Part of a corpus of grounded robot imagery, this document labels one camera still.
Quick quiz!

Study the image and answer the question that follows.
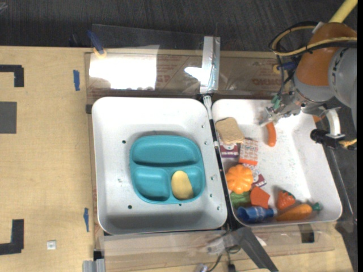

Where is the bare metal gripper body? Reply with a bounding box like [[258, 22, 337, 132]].
[[271, 91, 302, 118]]

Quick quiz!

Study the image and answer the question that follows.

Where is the orange sausage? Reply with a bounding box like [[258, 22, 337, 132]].
[[265, 122, 277, 148]]

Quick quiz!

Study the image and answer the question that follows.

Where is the tan bread slice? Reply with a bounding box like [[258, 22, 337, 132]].
[[214, 117, 245, 146]]

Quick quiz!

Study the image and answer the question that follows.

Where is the orange and white packet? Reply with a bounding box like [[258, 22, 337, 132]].
[[238, 138, 260, 167]]

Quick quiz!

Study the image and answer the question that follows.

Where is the white plastic tray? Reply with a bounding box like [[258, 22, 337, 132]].
[[91, 96, 228, 235], [211, 99, 343, 228]]

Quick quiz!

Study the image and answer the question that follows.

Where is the purple and white carton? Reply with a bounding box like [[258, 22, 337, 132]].
[[219, 139, 240, 159]]

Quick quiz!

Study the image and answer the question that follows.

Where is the purple and white packet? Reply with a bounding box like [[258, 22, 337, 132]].
[[248, 165, 268, 189]]

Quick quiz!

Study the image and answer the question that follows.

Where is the orange pumpkin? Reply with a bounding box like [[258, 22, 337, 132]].
[[225, 164, 254, 196]]

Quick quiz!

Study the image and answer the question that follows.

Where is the orange cube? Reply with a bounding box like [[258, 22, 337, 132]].
[[250, 186, 271, 210]]

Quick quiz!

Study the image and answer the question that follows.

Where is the red strawberry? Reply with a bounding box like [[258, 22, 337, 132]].
[[276, 189, 297, 211]]

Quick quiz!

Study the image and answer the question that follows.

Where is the green toy vegetable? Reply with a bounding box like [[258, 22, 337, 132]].
[[229, 190, 252, 210]]

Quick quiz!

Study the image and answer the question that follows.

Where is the orange carrot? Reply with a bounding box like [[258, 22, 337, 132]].
[[276, 202, 323, 222]]

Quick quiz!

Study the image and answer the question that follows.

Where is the blue bottle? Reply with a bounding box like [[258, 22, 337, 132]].
[[237, 206, 278, 224]]

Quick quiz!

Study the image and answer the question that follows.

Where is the yellow potato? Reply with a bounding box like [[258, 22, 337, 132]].
[[171, 170, 195, 201]]

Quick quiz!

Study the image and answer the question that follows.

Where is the blue divided plate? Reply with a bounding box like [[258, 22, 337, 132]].
[[129, 135, 206, 205]]

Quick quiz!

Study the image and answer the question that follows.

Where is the black cylinder on white bracket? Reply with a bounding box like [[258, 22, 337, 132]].
[[310, 108, 347, 150]]

